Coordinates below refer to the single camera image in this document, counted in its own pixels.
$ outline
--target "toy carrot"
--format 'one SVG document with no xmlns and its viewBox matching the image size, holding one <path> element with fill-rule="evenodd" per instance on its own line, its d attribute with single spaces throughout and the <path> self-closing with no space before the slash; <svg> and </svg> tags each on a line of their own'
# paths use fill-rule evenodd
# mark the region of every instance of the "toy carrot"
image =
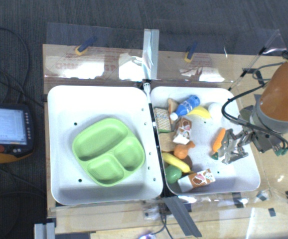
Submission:
<svg viewBox="0 0 288 239">
<path fill-rule="evenodd" d="M 218 135 L 217 135 L 217 138 L 213 144 L 213 151 L 214 152 L 217 152 L 218 149 L 222 146 L 222 140 L 224 139 L 224 136 L 225 136 L 225 132 L 226 130 L 224 128 L 222 128 Z"/>
</svg>

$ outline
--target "gray carpet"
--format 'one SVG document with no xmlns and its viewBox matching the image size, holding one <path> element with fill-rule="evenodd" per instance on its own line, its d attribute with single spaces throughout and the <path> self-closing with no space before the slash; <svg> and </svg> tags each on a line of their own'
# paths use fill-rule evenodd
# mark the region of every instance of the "gray carpet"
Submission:
<svg viewBox="0 0 288 239">
<path fill-rule="evenodd" d="M 158 28 L 164 50 L 182 51 L 186 47 L 173 45 L 176 38 L 181 43 L 192 34 L 202 39 L 205 33 L 209 38 L 215 33 L 211 41 L 203 40 L 204 45 L 198 46 L 199 52 L 224 52 L 224 43 L 229 47 L 228 51 L 240 54 L 256 54 L 262 47 L 257 40 L 262 40 L 263 36 L 267 38 L 279 29 L 288 50 L 288 0 L 0 0 L 0 27 L 21 35 L 29 48 L 30 70 L 24 90 L 30 97 L 27 103 L 34 117 L 36 133 L 35 152 L 31 157 L 0 165 L 7 171 L 0 170 L 0 238 L 33 238 L 33 225 L 45 222 L 46 218 L 46 201 L 41 197 L 41 190 L 45 190 L 46 185 L 45 125 L 43 109 L 38 104 L 43 104 L 42 44 L 52 42 L 52 32 L 47 32 L 48 22 L 139 31 Z M 250 33 L 249 36 L 241 35 L 241 29 Z M 220 36 L 224 38 L 218 45 L 217 34 L 221 32 L 224 34 Z M 63 42 L 74 40 L 63 36 Z M 26 68 L 24 55 L 21 42 L 0 30 L 0 68 L 20 82 L 24 80 Z M 0 102 L 5 92 L 6 86 L 0 83 Z M 14 103 L 16 98 L 17 92 L 11 90 L 6 102 Z M 27 193 L 2 195 L 12 191 Z"/>
</svg>

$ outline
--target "toy banana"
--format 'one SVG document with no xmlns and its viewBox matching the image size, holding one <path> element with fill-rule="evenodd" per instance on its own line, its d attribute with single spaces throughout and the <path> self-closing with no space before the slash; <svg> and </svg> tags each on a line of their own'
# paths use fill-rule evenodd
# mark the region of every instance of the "toy banana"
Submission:
<svg viewBox="0 0 288 239">
<path fill-rule="evenodd" d="M 189 166 L 184 161 L 180 160 L 179 158 L 175 157 L 174 155 L 169 154 L 167 152 L 162 152 L 162 157 L 163 157 L 163 160 L 167 164 L 177 167 L 183 173 L 190 172 Z"/>
<path fill-rule="evenodd" d="M 205 109 L 202 106 L 195 107 L 191 112 L 189 112 L 187 115 L 199 115 L 205 119 L 210 119 L 211 115 L 207 109 Z"/>
</svg>

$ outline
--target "white bottle cap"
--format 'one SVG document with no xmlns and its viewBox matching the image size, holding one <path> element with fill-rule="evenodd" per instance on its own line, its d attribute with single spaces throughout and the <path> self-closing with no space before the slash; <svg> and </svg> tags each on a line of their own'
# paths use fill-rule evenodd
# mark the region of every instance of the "white bottle cap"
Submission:
<svg viewBox="0 0 288 239">
<path fill-rule="evenodd" d="M 171 113 L 170 116 L 169 116 L 169 118 L 170 118 L 171 120 L 177 120 L 177 119 L 178 119 L 178 115 L 177 115 L 176 113 Z"/>
</svg>

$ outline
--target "blue and yellow clip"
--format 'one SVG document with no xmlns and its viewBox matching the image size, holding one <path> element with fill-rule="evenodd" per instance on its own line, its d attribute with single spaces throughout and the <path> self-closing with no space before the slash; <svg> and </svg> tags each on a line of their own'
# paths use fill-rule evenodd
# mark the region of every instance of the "blue and yellow clip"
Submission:
<svg viewBox="0 0 288 239">
<path fill-rule="evenodd" d="M 96 36 L 90 37 L 84 43 L 82 43 L 80 46 L 75 48 L 75 53 L 79 56 L 83 55 L 87 51 L 87 48 L 89 46 L 92 46 L 96 40 L 97 40 Z"/>
<path fill-rule="evenodd" d="M 191 47 L 188 47 L 188 48 L 186 49 L 186 53 L 185 53 L 185 58 L 184 58 L 184 60 L 185 60 L 187 63 L 192 62 L 193 54 L 194 54 L 194 52 L 195 52 L 196 46 L 197 46 L 197 42 L 194 41 L 193 45 L 192 45 Z"/>
</svg>

